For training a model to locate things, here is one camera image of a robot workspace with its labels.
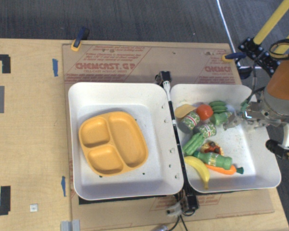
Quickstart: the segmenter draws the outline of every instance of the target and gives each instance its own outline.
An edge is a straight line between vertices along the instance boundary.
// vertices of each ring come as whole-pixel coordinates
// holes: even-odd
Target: black corner marker
[[[0,55],[0,61],[2,61],[2,73],[10,74],[11,73],[11,58],[9,55]]]
[[[8,215],[11,210],[11,186],[1,186],[0,216]]]

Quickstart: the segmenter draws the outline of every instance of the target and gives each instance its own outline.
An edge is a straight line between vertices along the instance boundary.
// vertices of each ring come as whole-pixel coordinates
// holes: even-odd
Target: yellow bar
[[[271,15],[270,19],[264,24],[258,34],[254,37],[255,44],[260,45],[265,37],[272,31],[278,21],[289,9],[289,0],[283,0],[275,12]]]
[[[274,53],[284,54],[288,49],[289,49],[289,45],[281,45],[275,49]]]

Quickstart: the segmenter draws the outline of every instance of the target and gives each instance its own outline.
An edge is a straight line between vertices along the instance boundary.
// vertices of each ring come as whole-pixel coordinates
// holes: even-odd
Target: wooden table
[[[0,62],[0,86],[4,86],[0,187],[11,187],[11,209],[8,215],[0,215],[0,230],[60,230],[61,221],[72,220],[69,187],[64,197],[61,185],[62,176],[66,186],[70,184],[62,45],[71,42],[0,39],[0,54],[11,57],[10,74],[2,73]],[[53,59],[58,60],[57,77]],[[268,193],[273,213],[187,221],[186,225],[190,231],[289,230],[277,190],[269,189]],[[30,211],[33,204],[38,204],[38,211]],[[155,227],[124,230],[150,231]],[[184,230],[183,225],[176,230]]]

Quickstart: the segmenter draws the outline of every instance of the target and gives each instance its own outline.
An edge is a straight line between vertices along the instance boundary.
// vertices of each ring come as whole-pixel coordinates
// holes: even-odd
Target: toy carrot
[[[243,174],[244,173],[244,169],[243,167],[239,167],[236,168],[233,164],[231,165],[229,170],[226,170],[222,167],[215,167],[215,166],[211,166],[209,164],[205,164],[207,166],[207,168],[212,169],[216,172],[225,174],[225,175],[233,175],[234,173],[239,173],[239,174]]]

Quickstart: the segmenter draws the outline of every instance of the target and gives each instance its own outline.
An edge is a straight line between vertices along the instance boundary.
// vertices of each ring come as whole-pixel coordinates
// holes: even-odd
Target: orange divided plate
[[[110,112],[82,123],[79,140],[91,169],[113,176],[139,168],[148,148],[135,119],[126,112]]]

